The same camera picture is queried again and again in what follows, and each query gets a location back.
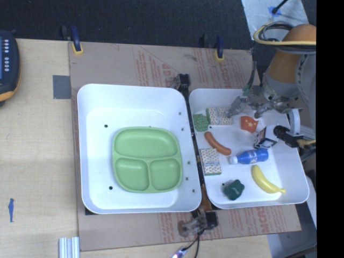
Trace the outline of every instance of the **patterned box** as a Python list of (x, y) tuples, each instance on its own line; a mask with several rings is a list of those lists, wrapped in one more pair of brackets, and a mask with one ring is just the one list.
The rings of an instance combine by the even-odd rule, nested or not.
[(219, 155), (215, 148), (199, 150), (204, 175), (219, 175), (222, 173)]
[(210, 125), (230, 125), (233, 120), (227, 116), (227, 111), (226, 107), (215, 107), (207, 108), (205, 113)]

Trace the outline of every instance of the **orange object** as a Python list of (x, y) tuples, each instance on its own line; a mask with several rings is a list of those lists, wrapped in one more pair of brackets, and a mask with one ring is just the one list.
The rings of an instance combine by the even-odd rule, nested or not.
[(251, 117), (243, 116), (241, 117), (241, 129), (248, 132), (254, 133), (257, 129), (258, 120), (254, 120)]
[[(311, 24), (300, 24), (292, 28), (283, 38), (284, 41), (316, 41), (317, 27)], [(269, 67), (271, 78), (285, 83), (295, 83), (295, 67), (300, 54), (286, 53), (277, 50)]]
[(212, 133), (210, 133), (209, 131), (205, 132), (204, 136), (206, 141), (211, 145), (211, 147), (215, 148), (219, 153), (226, 156), (229, 156), (232, 153), (232, 150), (218, 143), (212, 135)]

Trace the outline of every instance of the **black carpet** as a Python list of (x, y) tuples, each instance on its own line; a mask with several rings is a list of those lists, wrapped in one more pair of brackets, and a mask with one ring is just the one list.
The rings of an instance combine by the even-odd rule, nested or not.
[[(302, 3), (316, 25), (317, 0)], [(0, 28), (16, 38), (61, 40), (61, 26), (75, 25), (90, 42), (197, 47), (206, 33), (210, 44), (219, 34), (226, 49), (253, 44), (241, 0), (0, 0), (0, 7)], [(257, 64), (268, 65), (274, 51), (258, 49)]]

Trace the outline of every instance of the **green divided plate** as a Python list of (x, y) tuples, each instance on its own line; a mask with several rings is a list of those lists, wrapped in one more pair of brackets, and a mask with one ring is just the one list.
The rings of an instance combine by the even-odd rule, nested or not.
[(131, 192), (166, 192), (182, 181), (178, 140), (162, 128), (120, 129), (112, 140), (112, 164), (117, 182)]

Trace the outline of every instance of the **yellow banana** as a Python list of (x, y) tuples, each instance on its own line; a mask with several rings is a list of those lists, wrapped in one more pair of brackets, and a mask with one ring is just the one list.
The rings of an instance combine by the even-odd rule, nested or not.
[(267, 178), (264, 176), (262, 170), (258, 165), (252, 166), (252, 176), (256, 184), (263, 189), (267, 193), (276, 193), (282, 192), (285, 193), (285, 189), (279, 188), (275, 184), (271, 183)]

